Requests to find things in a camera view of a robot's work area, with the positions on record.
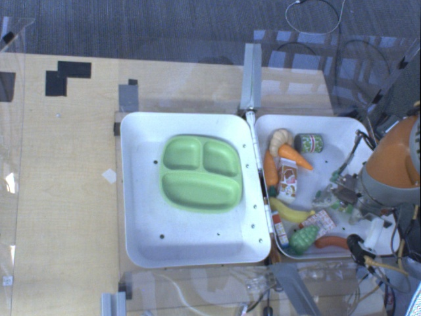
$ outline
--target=green divided plate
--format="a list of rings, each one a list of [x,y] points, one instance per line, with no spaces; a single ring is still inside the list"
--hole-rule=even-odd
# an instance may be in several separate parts
[[[201,213],[222,213],[241,199],[243,179],[237,151],[202,136],[175,136],[165,145],[161,194],[172,205]]]

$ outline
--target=white tray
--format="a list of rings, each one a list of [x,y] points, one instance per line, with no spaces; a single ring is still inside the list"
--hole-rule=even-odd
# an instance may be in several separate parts
[[[178,209],[159,191],[159,161],[176,135],[219,138],[237,149],[243,170],[240,203],[226,213]],[[255,263],[270,236],[248,124],[234,115],[132,113],[121,123],[126,250],[140,267]]]
[[[355,132],[360,130],[366,132],[365,127],[357,120],[345,117],[310,117],[310,116],[287,116],[287,115],[264,115],[256,121],[256,133],[259,141],[261,158],[268,149],[273,132],[279,128],[288,129],[293,135],[304,133],[321,134],[324,141],[324,148],[321,153],[306,153],[305,158],[314,167],[313,171],[298,168],[298,192],[291,208],[310,210],[312,200],[317,191],[323,190],[328,184],[332,173],[337,170],[348,157],[352,150]],[[361,141],[354,159],[345,169],[343,174],[359,173],[362,163],[367,161],[371,155],[371,150]],[[350,234],[358,234],[362,239],[366,239],[370,228],[370,222],[360,221],[356,225],[350,225],[349,215],[330,209],[328,213],[337,225],[330,231],[329,235],[348,237]],[[391,222],[391,226],[384,228],[376,244],[375,251],[378,255],[391,254],[390,241],[392,237],[395,221],[392,216],[386,217]],[[291,236],[297,225],[283,221],[287,235]],[[393,240],[393,247],[399,247],[399,233],[396,233]],[[312,246],[304,255],[295,257],[284,250],[287,256],[296,259],[331,259],[333,257],[346,257],[350,253],[338,247],[326,247],[318,249]]]

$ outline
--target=green toy vegetable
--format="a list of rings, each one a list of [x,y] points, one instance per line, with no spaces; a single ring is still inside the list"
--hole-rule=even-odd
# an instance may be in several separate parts
[[[303,254],[316,240],[318,229],[317,226],[310,225],[298,230],[289,239],[289,246],[298,255]]]

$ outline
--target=banana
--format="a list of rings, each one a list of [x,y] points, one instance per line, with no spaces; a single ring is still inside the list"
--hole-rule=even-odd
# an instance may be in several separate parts
[[[282,203],[280,200],[275,197],[269,197],[270,208],[273,211],[278,211],[281,219],[291,221],[292,223],[301,223],[309,216],[315,214],[316,212],[311,211],[297,211],[295,209],[289,208],[287,205]]]

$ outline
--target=green can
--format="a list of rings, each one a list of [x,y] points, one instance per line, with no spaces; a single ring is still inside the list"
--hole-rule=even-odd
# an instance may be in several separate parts
[[[298,134],[294,139],[294,147],[301,153],[319,153],[323,150],[323,138],[320,134]]]

